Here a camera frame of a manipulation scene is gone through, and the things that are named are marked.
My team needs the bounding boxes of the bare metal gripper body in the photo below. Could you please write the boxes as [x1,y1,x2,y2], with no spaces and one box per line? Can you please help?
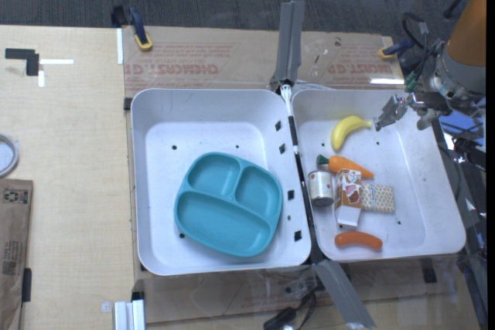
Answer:
[405,73,485,120]

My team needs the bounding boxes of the yellow banana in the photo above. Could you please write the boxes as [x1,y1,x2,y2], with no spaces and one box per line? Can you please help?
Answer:
[329,114,373,152]

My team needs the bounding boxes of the white plastic tray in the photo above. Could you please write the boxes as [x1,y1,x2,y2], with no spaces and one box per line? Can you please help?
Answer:
[130,87,312,277]
[290,88,467,264]

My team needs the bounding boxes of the orange carrot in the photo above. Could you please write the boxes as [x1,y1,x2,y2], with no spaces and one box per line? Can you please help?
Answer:
[316,154,375,180]

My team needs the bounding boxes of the orange patterned packet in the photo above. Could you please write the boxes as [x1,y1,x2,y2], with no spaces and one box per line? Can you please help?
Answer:
[360,183,396,214]

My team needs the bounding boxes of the white and orange carton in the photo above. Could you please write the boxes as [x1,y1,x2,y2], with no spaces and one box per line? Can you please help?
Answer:
[333,168,364,228]

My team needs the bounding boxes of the small white can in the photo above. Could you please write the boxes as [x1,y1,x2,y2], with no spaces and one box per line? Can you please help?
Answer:
[308,170,335,208]

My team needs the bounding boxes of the orange sausage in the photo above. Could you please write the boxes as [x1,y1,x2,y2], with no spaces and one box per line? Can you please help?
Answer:
[334,230,384,253]

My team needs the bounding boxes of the brown cardboard board red print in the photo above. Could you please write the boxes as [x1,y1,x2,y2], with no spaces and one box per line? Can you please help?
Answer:
[121,25,466,324]

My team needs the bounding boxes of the teal divided plate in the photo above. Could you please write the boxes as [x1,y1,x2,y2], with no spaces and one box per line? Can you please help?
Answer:
[173,151,285,259]

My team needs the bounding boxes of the brown paper bag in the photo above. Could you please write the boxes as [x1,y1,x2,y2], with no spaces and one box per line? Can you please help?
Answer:
[0,178,34,330]

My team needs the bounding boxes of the white round ring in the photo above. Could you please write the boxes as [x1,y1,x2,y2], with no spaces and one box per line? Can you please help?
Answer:
[0,134,20,179]

